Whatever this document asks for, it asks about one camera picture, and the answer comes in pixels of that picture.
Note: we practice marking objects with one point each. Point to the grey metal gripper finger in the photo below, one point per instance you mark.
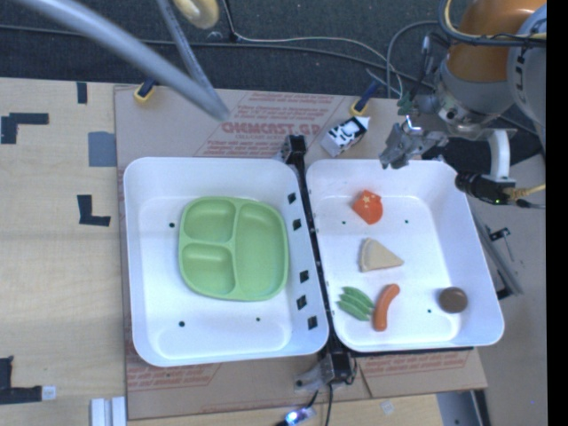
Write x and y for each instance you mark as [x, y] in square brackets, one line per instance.
[403, 158]
[389, 147]

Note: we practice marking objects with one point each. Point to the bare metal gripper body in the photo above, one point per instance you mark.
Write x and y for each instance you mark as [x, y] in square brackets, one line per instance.
[432, 142]

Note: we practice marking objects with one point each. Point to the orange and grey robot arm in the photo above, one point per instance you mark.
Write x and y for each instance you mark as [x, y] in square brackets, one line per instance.
[497, 25]

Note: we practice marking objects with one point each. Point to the black and white milk carton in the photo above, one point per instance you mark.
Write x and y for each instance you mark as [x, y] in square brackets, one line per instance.
[344, 138]

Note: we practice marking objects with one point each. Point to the orange carton with yellow star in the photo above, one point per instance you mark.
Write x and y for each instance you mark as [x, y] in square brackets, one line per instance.
[368, 209]

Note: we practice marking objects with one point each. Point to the white plastic tray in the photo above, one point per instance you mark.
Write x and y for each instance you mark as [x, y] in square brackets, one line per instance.
[155, 282]
[426, 255]

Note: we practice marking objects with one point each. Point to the beige pizza slice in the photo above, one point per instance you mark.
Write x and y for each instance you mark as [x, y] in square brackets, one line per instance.
[377, 257]

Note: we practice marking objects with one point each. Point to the thin black rod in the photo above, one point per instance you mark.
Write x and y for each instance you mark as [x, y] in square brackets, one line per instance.
[311, 238]

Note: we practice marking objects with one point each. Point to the brown round biscuit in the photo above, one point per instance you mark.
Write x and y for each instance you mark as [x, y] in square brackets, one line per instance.
[453, 300]

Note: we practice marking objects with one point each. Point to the orange sausage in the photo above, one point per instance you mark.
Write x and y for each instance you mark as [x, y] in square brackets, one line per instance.
[384, 309]

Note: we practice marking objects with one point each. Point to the green pea pods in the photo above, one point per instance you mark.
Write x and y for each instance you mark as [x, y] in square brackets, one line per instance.
[357, 303]

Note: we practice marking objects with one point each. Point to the green divided plate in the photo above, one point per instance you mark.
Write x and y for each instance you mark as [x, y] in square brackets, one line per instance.
[257, 251]

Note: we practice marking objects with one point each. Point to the brown cardboard board red print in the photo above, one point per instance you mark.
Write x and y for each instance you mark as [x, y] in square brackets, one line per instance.
[177, 122]

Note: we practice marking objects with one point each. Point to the black cylinder on white bracket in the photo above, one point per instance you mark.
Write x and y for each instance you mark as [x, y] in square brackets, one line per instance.
[481, 184]

